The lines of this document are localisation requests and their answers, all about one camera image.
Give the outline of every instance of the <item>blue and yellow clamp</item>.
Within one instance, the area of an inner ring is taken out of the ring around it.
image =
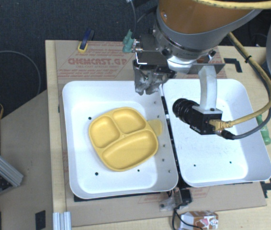
[[[95,31],[88,28],[84,34],[83,40],[79,43],[78,45],[78,52],[79,53],[84,53],[86,52],[88,48],[88,41],[91,41],[94,37]]]

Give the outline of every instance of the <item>yellow cable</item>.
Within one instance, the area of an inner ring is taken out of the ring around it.
[[[240,10],[271,9],[271,1],[260,1],[260,2],[227,2],[217,0],[193,0],[193,1],[223,9],[240,9]]]
[[[256,70],[259,72],[259,74],[263,77],[265,82],[267,83],[270,95],[269,95],[269,102],[258,111],[246,115],[244,117],[238,118],[233,121],[222,121],[222,120],[210,120],[209,123],[213,126],[215,126],[215,130],[223,130],[225,128],[230,128],[233,125],[240,124],[242,122],[248,121],[252,118],[255,118],[259,116],[260,114],[266,112],[271,107],[271,80],[268,77],[268,75],[265,73],[265,71],[262,69],[262,67],[251,57],[251,55],[245,50],[245,48],[241,45],[241,43],[236,39],[236,37],[229,33],[228,36],[232,40],[232,42],[239,48],[239,50],[245,55],[245,57],[248,59],[248,61],[256,68]]]

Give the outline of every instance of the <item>green fitting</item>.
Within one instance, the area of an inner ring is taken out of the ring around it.
[[[130,29],[129,29],[129,31],[127,32],[126,36],[123,39],[124,45],[127,44],[128,40],[131,38],[131,35],[132,35],[132,31],[130,31]]]
[[[263,122],[262,115],[257,116],[256,120],[257,120],[258,125],[260,125]],[[265,145],[271,144],[271,138],[270,138],[269,130],[268,130],[266,125],[261,128],[260,132],[261,132],[264,144]]]
[[[134,39],[129,38],[127,43],[123,47],[123,52],[124,53],[131,53],[132,52],[132,45],[134,43]]]

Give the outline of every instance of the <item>gray floor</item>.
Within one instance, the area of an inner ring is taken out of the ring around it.
[[[138,16],[156,6],[158,0],[136,0]],[[138,34],[153,26],[153,14],[138,25]],[[244,46],[265,46],[271,11],[263,11],[234,31]],[[4,116],[46,89],[45,40],[82,40],[88,27],[94,40],[121,41],[133,26],[133,14],[125,0],[0,0],[0,103]],[[222,45],[230,45],[225,38]]]

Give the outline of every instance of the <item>camera lens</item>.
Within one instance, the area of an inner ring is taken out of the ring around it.
[[[178,99],[173,104],[173,113],[182,122],[190,124],[191,118],[192,118],[192,113],[193,113],[192,106],[194,106],[194,105],[199,106],[199,104],[197,104],[194,101],[190,101],[190,100],[183,99],[183,98]]]

